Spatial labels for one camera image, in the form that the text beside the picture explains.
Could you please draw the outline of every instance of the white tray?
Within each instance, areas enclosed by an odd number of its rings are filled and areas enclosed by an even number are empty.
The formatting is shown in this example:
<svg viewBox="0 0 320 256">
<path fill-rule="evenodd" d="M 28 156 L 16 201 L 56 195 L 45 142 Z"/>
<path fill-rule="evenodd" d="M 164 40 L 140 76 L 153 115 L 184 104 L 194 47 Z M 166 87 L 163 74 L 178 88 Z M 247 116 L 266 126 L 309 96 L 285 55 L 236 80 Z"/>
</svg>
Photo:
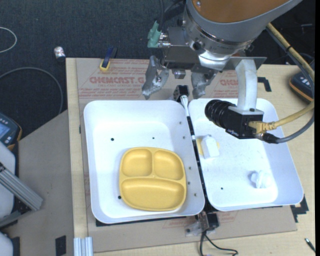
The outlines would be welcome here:
<svg viewBox="0 0 320 256">
<path fill-rule="evenodd" d="M 205 116 L 211 100 L 195 99 L 188 106 L 196 139 L 211 135 L 219 144 L 219 156 L 209 160 L 199 156 L 210 204 L 220 211 L 298 204 L 304 192 L 287 144 L 238 139 L 226 133 Z M 221 100 L 237 104 L 237 99 Z M 258 99 L 256 108 L 264 112 L 264 122 L 278 120 L 269 101 Z M 281 127 L 270 133 L 284 136 Z M 271 175 L 272 186 L 256 188 L 250 180 L 253 172 L 261 170 Z"/>
<path fill-rule="evenodd" d="M 106 224 L 193 216 L 205 204 L 185 111 L 172 100 L 97 100 L 84 109 L 91 208 Z M 185 167 L 184 204 L 172 211 L 134 209 L 119 199 L 119 167 L 125 151 L 155 147 L 175 152 Z"/>
</svg>

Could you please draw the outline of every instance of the black floor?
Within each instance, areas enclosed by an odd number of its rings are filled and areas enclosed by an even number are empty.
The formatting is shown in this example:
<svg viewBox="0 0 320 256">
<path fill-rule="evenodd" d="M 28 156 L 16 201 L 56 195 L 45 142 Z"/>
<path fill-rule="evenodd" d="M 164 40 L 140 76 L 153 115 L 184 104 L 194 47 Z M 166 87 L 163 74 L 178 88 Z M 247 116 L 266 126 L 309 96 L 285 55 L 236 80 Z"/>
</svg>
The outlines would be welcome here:
<svg viewBox="0 0 320 256">
<path fill-rule="evenodd" d="M 164 0 L 166 6 L 171 0 Z M 147 48 L 147 34 L 159 15 L 159 1 L 129 0 L 0 0 L 0 27 L 17 36 L 17 44 L 0 53 L 0 112 L 21 125 L 23 137 L 67 108 L 65 64 L 57 62 L 54 48 L 62 46 L 70 58 L 103 58 L 108 46 L 118 48 L 118 59 L 148 59 L 157 50 Z M 183 8 L 168 14 L 174 25 Z M 316 0 L 303 0 L 272 24 L 293 47 L 315 58 Z M 0 51 L 10 47 L 13 36 L 0 29 Z M 266 31 L 255 40 L 248 56 L 267 57 L 266 64 L 290 64 Z"/>
</svg>

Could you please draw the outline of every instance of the yellow cable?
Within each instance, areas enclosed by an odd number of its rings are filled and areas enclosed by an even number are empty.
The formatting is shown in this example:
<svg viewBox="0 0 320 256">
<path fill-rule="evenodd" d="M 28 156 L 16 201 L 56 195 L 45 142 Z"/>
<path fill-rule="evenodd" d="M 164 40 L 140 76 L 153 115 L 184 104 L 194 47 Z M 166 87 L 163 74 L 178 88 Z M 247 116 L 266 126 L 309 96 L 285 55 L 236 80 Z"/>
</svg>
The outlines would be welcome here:
<svg viewBox="0 0 320 256">
<path fill-rule="evenodd" d="M 310 67 L 310 65 L 305 61 L 301 55 L 291 47 L 291 45 L 286 41 L 286 39 L 276 30 L 276 28 L 269 23 L 267 28 L 274 34 L 274 36 L 283 44 L 283 46 L 301 63 L 302 67 L 308 72 L 313 82 L 315 82 L 315 71 Z M 290 123 L 299 117 L 303 116 L 307 112 L 315 108 L 315 100 L 310 102 L 304 109 L 291 114 L 279 121 L 273 122 L 262 122 L 262 121 L 251 121 L 249 126 L 255 129 L 256 134 L 265 133 L 266 131 L 271 131 L 279 126 Z"/>
</svg>

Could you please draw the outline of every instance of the wooden table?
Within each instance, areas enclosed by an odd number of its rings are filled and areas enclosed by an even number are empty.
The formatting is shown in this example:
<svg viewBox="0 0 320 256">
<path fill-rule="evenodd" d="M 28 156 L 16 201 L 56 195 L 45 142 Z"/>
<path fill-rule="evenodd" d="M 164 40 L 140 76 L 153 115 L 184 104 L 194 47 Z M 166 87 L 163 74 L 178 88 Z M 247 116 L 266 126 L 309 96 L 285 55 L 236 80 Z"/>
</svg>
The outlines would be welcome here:
<svg viewBox="0 0 320 256">
<path fill-rule="evenodd" d="M 266 77 L 271 84 L 272 92 L 266 92 L 261 86 L 258 88 L 258 97 L 270 101 L 279 116 L 284 118 L 306 106 L 288 86 L 289 78 L 299 69 L 294 65 L 262 65 L 257 75 Z M 74 237 L 88 236 L 87 212 L 85 203 L 85 188 L 82 162 L 81 135 L 79 134 L 79 99 L 77 85 L 77 65 L 75 58 L 66 59 L 67 99 L 69 116 L 70 157 L 72 176 L 72 201 Z M 311 117 L 306 114 L 294 122 L 282 127 L 285 136 L 301 128 Z M 314 125 L 299 137 L 289 141 L 294 164 L 298 171 L 304 189 L 309 211 L 298 216 L 297 231 L 255 235 L 239 238 L 215 240 L 222 248 L 232 248 L 239 255 L 257 256 L 308 256 L 314 252 L 308 247 L 305 238 L 316 246 L 315 235 L 315 137 Z M 213 248 L 208 242 L 203 245 L 203 251 L 212 255 L 224 255 L 223 251 Z M 95 253 L 97 256 L 197 256 L 199 242 L 189 242 L 174 245 L 154 246 L 138 249 L 127 249 Z"/>
</svg>

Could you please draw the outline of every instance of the cardboard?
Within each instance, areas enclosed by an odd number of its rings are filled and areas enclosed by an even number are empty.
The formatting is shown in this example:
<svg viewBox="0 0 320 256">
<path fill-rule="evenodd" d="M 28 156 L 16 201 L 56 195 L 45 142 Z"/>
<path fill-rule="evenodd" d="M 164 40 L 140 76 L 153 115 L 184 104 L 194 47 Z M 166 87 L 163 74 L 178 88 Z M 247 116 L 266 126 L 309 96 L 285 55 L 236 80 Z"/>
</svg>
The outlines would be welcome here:
<svg viewBox="0 0 320 256">
<path fill-rule="evenodd" d="M 77 84 L 82 140 L 83 171 L 89 236 L 94 252 L 106 252 L 150 246 L 197 242 L 200 236 L 188 235 L 186 226 L 195 217 L 142 221 L 98 226 L 91 210 L 88 156 L 84 133 L 83 111 L 94 100 L 144 100 L 141 86 L 145 81 L 148 60 L 112 59 L 107 72 L 101 72 L 98 58 L 77 58 Z M 170 74 L 167 83 L 148 99 L 169 100 L 177 85 L 187 85 L 192 100 L 191 73 L 182 80 Z M 203 98 L 237 98 L 238 81 L 235 71 L 218 73 Z M 212 239 L 234 238 L 297 230 L 290 206 L 216 212 L 220 226 L 209 234 Z"/>
</svg>

